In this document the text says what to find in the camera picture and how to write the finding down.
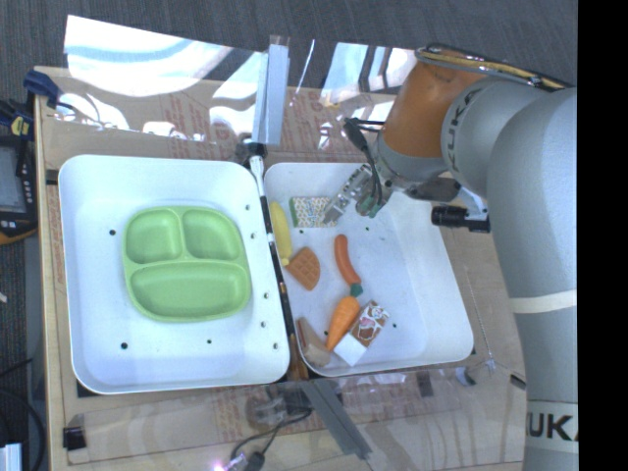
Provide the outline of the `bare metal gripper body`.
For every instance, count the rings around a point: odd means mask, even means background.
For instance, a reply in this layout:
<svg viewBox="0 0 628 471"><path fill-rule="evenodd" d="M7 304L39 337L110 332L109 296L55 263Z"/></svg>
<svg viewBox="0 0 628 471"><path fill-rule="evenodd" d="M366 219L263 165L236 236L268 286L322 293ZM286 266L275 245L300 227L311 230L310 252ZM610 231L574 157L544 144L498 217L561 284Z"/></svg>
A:
<svg viewBox="0 0 628 471"><path fill-rule="evenodd" d="M354 204L356 213L363 217L375 217L396 192L411 199L450 202L461 189L453 178L441 172L428 172L418 178L408 178L399 173L369 164L356 169L340 187L339 193L349 201L346 208Z"/></svg>

